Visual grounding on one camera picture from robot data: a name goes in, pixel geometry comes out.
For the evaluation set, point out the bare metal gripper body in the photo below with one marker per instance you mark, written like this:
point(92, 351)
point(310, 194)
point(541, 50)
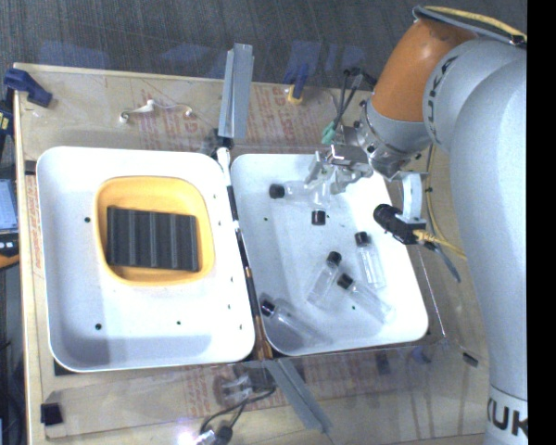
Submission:
point(352, 151)

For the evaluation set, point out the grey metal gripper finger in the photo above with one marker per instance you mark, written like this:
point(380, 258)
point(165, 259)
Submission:
point(345, 180)
point(318, 167)

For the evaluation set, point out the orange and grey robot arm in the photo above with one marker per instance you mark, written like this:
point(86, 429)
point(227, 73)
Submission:
point(486, 165)

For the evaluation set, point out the clear bottle with black cap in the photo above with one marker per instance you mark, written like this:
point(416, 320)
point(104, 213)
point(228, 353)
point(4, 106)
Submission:
point(289, 320)
point(366, 300)
point(292, 192)
point(370, 262)
point(319, 217)
point(324, 281)

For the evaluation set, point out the white plastic tray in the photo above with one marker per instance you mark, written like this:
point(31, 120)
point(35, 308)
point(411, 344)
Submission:
point(74, 248)
point(287, 258)

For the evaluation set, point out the thin black and white rod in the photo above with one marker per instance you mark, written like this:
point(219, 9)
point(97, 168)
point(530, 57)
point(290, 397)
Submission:
point(239, 239)

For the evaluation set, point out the orange plate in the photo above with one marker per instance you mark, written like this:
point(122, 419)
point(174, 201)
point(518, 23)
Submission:
point(155, 190)

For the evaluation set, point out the black ribbed rack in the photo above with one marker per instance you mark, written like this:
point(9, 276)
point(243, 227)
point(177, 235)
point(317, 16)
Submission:
point(152, 239)

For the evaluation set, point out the brown cardboard board, red print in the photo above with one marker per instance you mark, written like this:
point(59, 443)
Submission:
point(120, 109)

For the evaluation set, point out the black cylinder on white bracket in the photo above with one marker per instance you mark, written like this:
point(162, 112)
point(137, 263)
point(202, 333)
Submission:
point(398, 224)

